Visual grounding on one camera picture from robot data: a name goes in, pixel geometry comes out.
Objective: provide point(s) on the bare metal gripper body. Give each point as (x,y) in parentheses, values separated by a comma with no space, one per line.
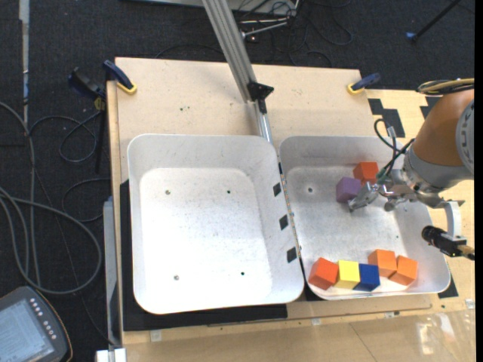
(409,189)

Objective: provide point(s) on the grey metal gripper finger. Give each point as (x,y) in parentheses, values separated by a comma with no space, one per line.
(394,202)
(365,197)

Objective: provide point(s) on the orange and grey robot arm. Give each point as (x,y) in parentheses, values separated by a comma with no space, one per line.
(439,130)

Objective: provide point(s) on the purple cube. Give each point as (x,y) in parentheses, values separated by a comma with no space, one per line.
(347,189)

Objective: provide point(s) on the orange cube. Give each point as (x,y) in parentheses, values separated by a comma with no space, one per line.
(383,261)
(404,270)
(322,273)
(365,171)

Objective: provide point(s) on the white plastic tray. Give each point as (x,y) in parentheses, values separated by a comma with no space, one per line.
(339,232)
(203,232)

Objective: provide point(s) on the yellow cube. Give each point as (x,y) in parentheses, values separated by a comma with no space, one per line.
(348,272)

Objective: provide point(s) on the blue cube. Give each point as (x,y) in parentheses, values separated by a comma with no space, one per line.
(368,277)

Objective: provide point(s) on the pale wood board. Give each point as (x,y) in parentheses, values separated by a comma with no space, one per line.
(188,100)

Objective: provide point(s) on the black cylinder on white bracket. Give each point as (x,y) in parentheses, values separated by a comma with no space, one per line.
(441,240)

